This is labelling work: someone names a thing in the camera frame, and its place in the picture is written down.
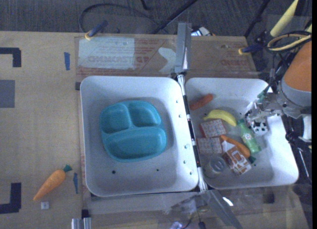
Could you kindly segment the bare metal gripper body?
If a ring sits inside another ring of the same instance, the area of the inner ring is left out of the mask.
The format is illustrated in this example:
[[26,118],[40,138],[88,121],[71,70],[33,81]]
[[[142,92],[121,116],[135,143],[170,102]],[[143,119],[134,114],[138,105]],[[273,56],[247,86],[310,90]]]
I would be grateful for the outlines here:
[[261,92],[257,95],[257,119],[264,119],[269,116],[282,115],[283,103],[280,101],[278,92]]

